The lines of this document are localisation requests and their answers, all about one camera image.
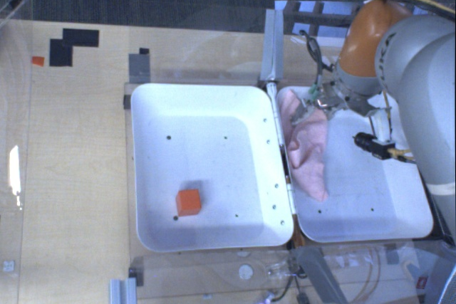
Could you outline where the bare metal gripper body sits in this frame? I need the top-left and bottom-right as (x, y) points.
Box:
(305, 81), (380, 117)

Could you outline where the pink cloth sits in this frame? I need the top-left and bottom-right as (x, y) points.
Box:
(279, 88), (331, 203)

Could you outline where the white plastic tray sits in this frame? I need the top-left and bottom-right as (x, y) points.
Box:
(130, 83), (295, 253)
(276, 85), (435, 244)

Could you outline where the orange cube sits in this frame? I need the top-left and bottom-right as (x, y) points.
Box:
(175, 188), (203, 218)

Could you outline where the black cylinder on white bracket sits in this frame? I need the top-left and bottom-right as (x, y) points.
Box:
(353, 106), (397, 160)

